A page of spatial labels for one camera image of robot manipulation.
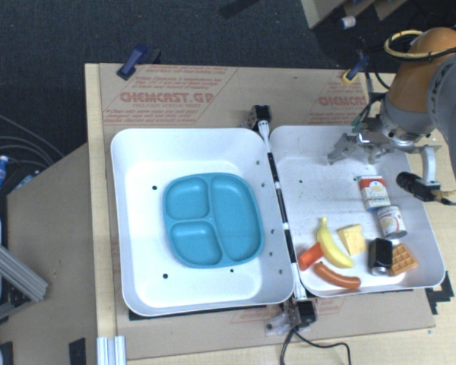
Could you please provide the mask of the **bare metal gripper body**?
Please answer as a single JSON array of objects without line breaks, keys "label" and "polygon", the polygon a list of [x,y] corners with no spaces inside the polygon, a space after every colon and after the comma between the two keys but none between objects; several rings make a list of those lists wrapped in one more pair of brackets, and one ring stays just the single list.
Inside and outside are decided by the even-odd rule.
[{"label": "bare metal gripper body", "polygon": [[416,143],[434,130],[428,116],[424,115],[377,115],[355,118],[358,142],[380,151],[418,151]]}]

